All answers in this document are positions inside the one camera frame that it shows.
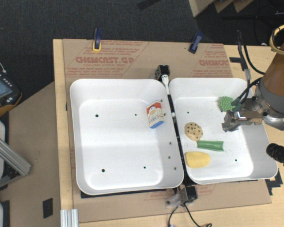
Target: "white wire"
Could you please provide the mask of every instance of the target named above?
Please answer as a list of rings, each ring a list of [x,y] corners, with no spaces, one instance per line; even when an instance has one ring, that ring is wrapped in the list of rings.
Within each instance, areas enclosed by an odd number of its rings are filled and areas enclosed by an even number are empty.
[[[0,66],[2,67],[2,72],[6,74],[6,70],[4,69],[4,66],[0,62]]]

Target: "blue clamp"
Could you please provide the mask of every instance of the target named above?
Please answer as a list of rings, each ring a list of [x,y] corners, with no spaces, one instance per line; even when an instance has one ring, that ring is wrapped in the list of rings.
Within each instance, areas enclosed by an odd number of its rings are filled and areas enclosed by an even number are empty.
[[[101,50],[101,28],[95,28],[94,37],[95,41],[93,42],[93,51],[99,52]]]
[[[203,34],[198,31],[193,40],[192,40],[192,44],[190,45],[188,51],[195,54],[195,52],[197,51],[197,48],[198,48],[198,44],[200,43],[201,39],[203,38]]]

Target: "gray floor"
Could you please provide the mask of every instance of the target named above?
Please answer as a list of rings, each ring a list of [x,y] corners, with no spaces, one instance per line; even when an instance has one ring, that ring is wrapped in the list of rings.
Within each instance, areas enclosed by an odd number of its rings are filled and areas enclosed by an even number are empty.
[[[236,31],[245,44],[268,42],[271,26],[284,22],[270,18],[223,19],[225,16],[274,14],[284,11],[284,0],[256,0],[242,12],[233,5],[218,14],[210,5],[196,18],[188,0],[161,0],[147,9],[145,0],[0,0],[0,61],[23,92],[23,100],[53,81],[54,38],[190,42],[196,31],[204,43],[236,44]]]

